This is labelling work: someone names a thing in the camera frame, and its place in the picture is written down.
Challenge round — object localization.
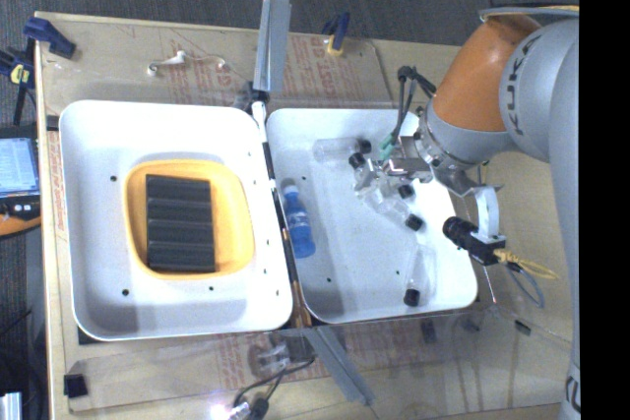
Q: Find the clear plastic bottle, black cap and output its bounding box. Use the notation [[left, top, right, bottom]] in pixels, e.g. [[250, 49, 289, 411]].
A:
[[347, 151, 393, 206], [402, 244, 439, 309], [312, 137, 374, 164], [366, 183, 416, 212], [376, 200, 426, 233]]

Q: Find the brown cardboard board, red print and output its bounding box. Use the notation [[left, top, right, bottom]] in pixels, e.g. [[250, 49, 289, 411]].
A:
[[33, 11, 575, 415]]

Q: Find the black cylinder on white bracket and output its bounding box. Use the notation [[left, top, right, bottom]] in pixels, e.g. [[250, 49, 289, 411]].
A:
[[441, 184, 508, 268]]

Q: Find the white plastic tray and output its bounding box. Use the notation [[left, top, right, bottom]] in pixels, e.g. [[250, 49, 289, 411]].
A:
[[265, 106, 479, 327], [58, 98, 295, 342]]

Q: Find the orange plate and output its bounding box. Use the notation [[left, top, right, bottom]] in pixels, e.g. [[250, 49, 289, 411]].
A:
[[123, 158, 257, 282]]

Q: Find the black ribbed foam block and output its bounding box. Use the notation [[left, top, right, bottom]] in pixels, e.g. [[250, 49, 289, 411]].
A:
[[144, 173, 219, 274]]

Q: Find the white curved plastic piece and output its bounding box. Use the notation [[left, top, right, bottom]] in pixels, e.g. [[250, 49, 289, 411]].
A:
[[146, 49, 189, 77]]

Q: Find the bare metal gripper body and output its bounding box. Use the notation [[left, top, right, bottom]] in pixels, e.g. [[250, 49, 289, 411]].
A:
[[388, 132, 448, 186]]

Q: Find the blue plastic bottle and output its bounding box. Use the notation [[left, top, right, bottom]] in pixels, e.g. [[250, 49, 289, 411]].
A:
[[281, 183, 318, 260]]

